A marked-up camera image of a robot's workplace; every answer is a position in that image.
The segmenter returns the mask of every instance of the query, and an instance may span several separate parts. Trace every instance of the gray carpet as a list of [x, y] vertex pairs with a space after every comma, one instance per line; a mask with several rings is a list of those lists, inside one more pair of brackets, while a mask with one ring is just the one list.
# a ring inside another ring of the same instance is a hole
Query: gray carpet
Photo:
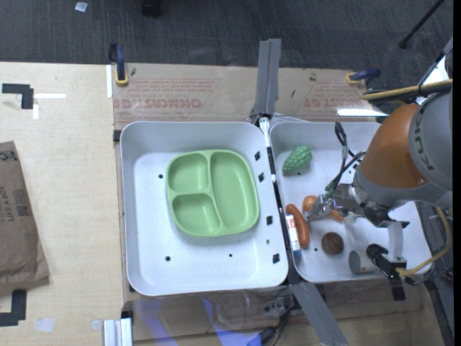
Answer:
[[0, 61], [106, 64], [118, 42], [132, 63], [257, 66], [259, 41], [281, 38], [281, 67], [378, 68], [370, 86], [394, 89], [418, 84], [453, 36], [453, 0], [405, 50], [438, 0], [163, 0], [157, 18], [142, 1], [0, 0]]

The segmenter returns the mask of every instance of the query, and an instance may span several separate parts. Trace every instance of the white plastic tray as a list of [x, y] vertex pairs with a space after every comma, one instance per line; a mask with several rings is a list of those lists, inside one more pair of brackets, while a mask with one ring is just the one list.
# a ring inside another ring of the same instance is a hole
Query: white plastic tray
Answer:
[[[355, 154], [367, 150], [379, 127], [378, 123], [341, 124], [347, 135], [348, 146]], [[284, 207], [288, 203], [293, 203], [301, 211], [304, 197], [324, 193], [325, 186], [339, 172], [341, 144], [334, 133], [334, 123], [277, 123], [271, 129], [270, 139]], [[313, 158], [309, 167], [299, 174], [283, 175], [283, 162], [299, 145], [312, 147]], [[352, 182], [354, 170], [351, 168], [350, 171], [344, 173], [341, 183]], [[389, 216], [396, 220], [410, 222], [403, 230], [403, 256], [408, 260], [407, 268], [413, 268], [430, 258], [431, 252], [424, 238], [416, 204], [406, 203], [392, 211]], [[301, 277], [313, 283], [382, 277], [379, 272], [353, 274], [349, 269], [349, 253], [351, 250], [364, 251], [369, 244], [389, 247], [387, 229], [376, 228], [364, 218], [359, 218], [350, 225], [325, 218], [310, 222], [309, 227], [309, 246], [301, 249], [302, 257], [295, 263]], [[330, 231], [338, 233], [344, 240], [344, 250], [341, 254], [329, 255], [322, 250], [321, 239]], [[417, 273], [424, 273], [428, 269], [430, 265]]]
[[[283, 282], [288, 261], [264, 137], [256, 126], [136, 122], [124, 128], [120, 148], [127, 276], [137, 292], [164, 296], [267, 288]], [[235, 151], [249, 163], [259, 197], [259, 220], [240, 234], [190, 236], [170, 214], [166, 168], [179, 154], [217, 148]]]

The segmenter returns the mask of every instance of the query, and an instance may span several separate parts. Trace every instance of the sausage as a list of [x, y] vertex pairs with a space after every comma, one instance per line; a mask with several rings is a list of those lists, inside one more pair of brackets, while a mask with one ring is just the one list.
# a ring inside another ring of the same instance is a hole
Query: sausage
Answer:
[[300, 242], [301, 247], [307, 247], [310, 241], [309, 227], [304, 220], [303, 214], [296, 208], [294, 204], [288, 204], [285, 207], [287, 214], [292, 214], [295, 219], [295, 225], [297, 230], [297, 238]]
[[[303, 211], [310, 211], [315, 201], [317, 201], [317, 196], [306, 196], [303, 200]], [[342, 222], [344, 220], [344, 217], [340, 216], [339, 212], [336, 210], [332, 210], [328, 216], [332, 217], [333, 219], [336, 219], [338, 222]]]

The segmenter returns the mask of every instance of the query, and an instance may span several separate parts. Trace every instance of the green plate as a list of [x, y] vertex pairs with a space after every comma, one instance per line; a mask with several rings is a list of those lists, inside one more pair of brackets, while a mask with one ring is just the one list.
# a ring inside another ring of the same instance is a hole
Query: green plate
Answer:
[[166, 170], [169, 206], [177, 226], [193, 236], [225, 236], [250, 229], [259, 218], [248, 162], [234, 151], [176, 156]]

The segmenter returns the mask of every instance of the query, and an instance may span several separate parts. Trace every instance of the brown paper bag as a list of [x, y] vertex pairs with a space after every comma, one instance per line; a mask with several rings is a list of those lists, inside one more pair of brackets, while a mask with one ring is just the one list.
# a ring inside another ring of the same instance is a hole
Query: brown paper bag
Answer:
[[49, 275], [13, 141], [0, 143], [0, 283]]

